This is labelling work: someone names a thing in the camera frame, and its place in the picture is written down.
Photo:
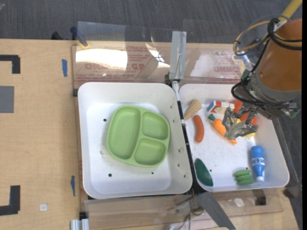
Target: toy sausage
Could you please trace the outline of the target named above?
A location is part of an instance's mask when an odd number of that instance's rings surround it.
[[[204,127],[203,127],[203,123],[202,123],[201,117],[199,115],[195,115],[193,117],[193,120],[194,120],[195,125],[196,125],[195,141],[196,142],[201,142],[202,139],[203,139],[203,136],[205,134],[205,130],[204,130]]]

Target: toy bottle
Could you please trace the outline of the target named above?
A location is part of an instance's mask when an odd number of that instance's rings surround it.
[[[253,146],[250,149],[251,154],[251,166],[253,171],[256,173],[257,181],[264,181],[263,171],[265,168],[263,148],[262,146]]]

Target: green divided plate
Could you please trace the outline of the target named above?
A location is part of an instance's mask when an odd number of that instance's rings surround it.
[[[106,147],[122,162],[154,167],[166,157],[169,137],[165,117],[145,108],[123,105],[111,118]]]

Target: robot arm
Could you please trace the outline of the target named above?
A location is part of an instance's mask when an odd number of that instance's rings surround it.
[[[294,117],[299,111],[293,100],[302,91],[302,19],[288,21],[275,30],[279,22],[277,18],[270,20],[258,62],[232,88],[232,95],[243,107],[237,114],[228,109],[224,115],[228,139],[256,132],[258,126],[250,121],[257,113],[266,118]],[[244,113],[249,113],[248,119],[237,124]]]

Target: black tape marking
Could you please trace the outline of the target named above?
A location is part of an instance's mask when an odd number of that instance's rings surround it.
[[[20,185],[11,186],[10,203],[0,206],[0,216],[18,214],[20,210]]]
[[[0,55],[0,61],[11,61],[12,74],[20,74],[20,57],[18,55]]]

